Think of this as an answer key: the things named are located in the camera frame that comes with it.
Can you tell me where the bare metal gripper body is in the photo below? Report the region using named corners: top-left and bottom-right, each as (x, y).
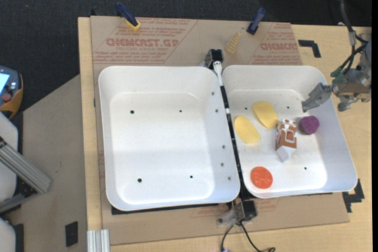
top-left (331, 60), bottom-right (372, 103)

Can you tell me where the purple round toy food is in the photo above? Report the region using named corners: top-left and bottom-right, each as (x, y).
top-left (298, 114), bottom-right (321, 136)

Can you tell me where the brown and white carton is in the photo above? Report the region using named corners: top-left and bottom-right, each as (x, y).
top-left (275, 118), bottom-right (298, 163)

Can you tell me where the yellow oval crisp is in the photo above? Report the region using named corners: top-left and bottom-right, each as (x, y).
top-left (233, 114), bottom-right (262, 145)
top-left (252, 100), bottom-right (279, 130)

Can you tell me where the white plastic tray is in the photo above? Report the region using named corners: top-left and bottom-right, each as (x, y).
top-left (97, 65), bottom-right (241, 212)
top-left (221, 64), bottom-right (359, 199)

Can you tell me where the thin black and white rod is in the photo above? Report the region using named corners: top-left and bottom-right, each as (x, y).
top-left (213, 60), bottom-right (246, 199)

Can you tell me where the orange round biscuit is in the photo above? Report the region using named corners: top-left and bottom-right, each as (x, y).
top-left (250, 166), bottom-right (274, 189)

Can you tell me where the yellow spiral cone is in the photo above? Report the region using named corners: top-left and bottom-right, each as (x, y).
top-left (224, 31), bottom-right (243, 55)

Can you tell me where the brown cardboard board red print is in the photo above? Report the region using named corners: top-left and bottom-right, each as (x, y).
top-left (89, 15), bottom-right (351, 246)

